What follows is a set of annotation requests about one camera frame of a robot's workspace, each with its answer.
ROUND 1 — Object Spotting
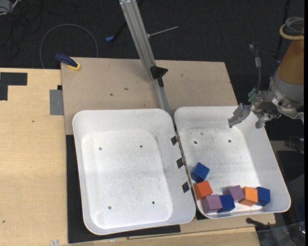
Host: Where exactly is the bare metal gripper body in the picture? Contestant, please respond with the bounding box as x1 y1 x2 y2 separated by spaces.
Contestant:
250 90 305 120

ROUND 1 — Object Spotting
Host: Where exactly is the white plastic tray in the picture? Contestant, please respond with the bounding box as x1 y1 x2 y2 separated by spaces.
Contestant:
173 105 292 220
72 108 197 236

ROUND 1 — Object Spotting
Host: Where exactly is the blue cube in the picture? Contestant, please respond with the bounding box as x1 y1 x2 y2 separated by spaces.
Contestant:
217 194 236 213
190 161 210 183
255 186 271 207

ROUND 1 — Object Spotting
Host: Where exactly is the purple cube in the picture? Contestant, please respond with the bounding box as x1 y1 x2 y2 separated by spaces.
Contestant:
228 184 245 203
200 194 223 214

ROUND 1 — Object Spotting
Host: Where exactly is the orange cube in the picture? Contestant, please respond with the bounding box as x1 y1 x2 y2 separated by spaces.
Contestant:
193 180 214 200
238 186 259 207

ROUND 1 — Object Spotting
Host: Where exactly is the brown flat board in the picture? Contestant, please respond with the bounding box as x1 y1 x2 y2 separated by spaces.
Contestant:
60 57 277 240

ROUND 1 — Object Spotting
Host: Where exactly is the black cylinder on white bracket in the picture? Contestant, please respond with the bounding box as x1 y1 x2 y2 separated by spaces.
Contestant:
284 111 305 154

